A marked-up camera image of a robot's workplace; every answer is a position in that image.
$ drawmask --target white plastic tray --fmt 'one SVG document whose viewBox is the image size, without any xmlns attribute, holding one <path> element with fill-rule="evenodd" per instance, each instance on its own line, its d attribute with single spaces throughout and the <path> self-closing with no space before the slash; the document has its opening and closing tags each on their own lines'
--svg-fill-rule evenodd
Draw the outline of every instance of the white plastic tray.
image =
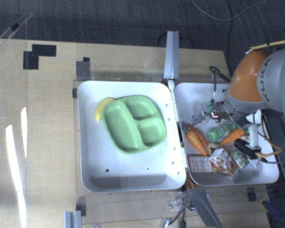
<svg viewBox="0 0 285 228">
<path fill-rule="evenodd" d="M 222 90 L 227 85 L 217 85 L 217 101 L 223 100 Z M 175 88 L 175 99 L 181 122 L 192 123 L 192 116 L 197 117 L 206 103 L 208 103 L 213 95 L 213 84 L 204 83 L 181 83 Z M 216 127 L 214 120 L 209 121 L 199 130 L 207 135 L 207 132 Z M 187 154 L 198 154 L 184 138 L 184 145 Z M 262 153 L 272 152 L 272 147 L 262 137 L 258 138 L 258 145 L 262 147 Z M 274 156 L 267 157 L 267 160 L 275 162 Z M 245 167 L 239 171 L 239 177 L 232 182 L 222 176 L 218 171 L 212 173 L 191 173 L 191 178 L 195 183 L 201 186 L 232 186 L 232 185 L 256 185 L 265 183 L 274 183 L 279 177 L 279 169 L 277 164 L 258 163 L 257 167 L 252 171 Z"/>
<path fill-rule="evenodd" d="M 94 118 L 96 105 L 107 97 L 144 95 L 160 110 L 167 138 L 136 154 L 118 151 L 102 120 Z M 160 83 L 83 82 L 77 92 L 81 173 L 84 186 L 95 192 L 177 189 L 186 179 L 181 145 L 169 89 Z"/>
</svg>

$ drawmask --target yellow banana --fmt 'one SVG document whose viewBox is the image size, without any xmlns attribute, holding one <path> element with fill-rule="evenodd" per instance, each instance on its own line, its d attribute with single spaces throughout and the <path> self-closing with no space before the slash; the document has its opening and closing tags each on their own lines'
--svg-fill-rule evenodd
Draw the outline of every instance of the yellow banana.
<svg viewBox="0 0 285 228">
<path fill-rule="evenodd" d="M 102 119 L 104 106 L 113 100 L 115 100 L 115 99 L 114 98 L 106 98 L 106 99 L 103 99 L 101 102 L 98 103 L 98 105 L 95 108 L 95 112 L 94 112 L 94 116 L 95 116 L 96 121 L 99 122 Z"/>
</svg>

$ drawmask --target robotic arm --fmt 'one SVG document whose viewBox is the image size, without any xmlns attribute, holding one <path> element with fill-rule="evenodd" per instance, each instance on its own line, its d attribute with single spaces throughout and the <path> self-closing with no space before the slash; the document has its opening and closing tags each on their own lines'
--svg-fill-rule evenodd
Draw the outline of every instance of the robotic arm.
<svg viewBox="0 0 285 228">
<path fill-rule="evenodd" d="M 249 52 L 239 63 L 224 93 L 220 108 L 238 125 L 258 109 L 273 109 L 285 115 L 285 49 L 269 54 Z M 211 113 L 215 118 L 218 108 Z"/>
</svg>

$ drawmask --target orange carrot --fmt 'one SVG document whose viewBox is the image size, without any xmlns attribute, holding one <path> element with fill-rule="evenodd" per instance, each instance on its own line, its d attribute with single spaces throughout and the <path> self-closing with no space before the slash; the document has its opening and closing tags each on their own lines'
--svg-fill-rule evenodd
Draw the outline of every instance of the orange carrot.
<svg viewBox="0 0 285 228">
<path fill-rule="evenodd" d="M 188 128 L 188 130 L 194 131 L 198 135 L 198 137 L 199 137 L 201 143 L 204 145 L 204 147 L 208 146 L 207 140 L 205 139 L 205 137 L 203 136 L 203 134 L 199 130 L 197 130 L 195 127 L 190 126 L 189 124 L 187 124 L 187 128 Z"/>
<path fill-rule="evenodd" d="M 244 134 L 245 134 L 244 129 L 237 128 L 237 129 L 231 131 L 219 144 L 225 145 L 225 144 L 234 142 L 236 139 L 243 137 Z"/>
<path fill-rule="evenodd" d="M 188 130 L 185 134 L 186 139 L 189 141 L 189 143 L 198 151 L 200 152 L 203 156 L 208 156 L 204 145 L 201 143 L 201 140 L 199 139 L 198 135 L 196 132 L 193 130 Z"/>
</svg>

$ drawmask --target green divided plate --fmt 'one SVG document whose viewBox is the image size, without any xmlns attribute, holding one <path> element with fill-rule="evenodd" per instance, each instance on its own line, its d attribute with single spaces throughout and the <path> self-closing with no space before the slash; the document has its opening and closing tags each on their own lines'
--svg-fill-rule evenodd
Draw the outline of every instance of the green divided plate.
<svg viewBox="0 0 285 228">
<path fill-rule="evenodd" d="M 104 107 L 102 118 L 112 142 L 125 153 L 150 149 L 167 135 L 157 107 L 142 95 L 111 101 Z"/>
</svg>

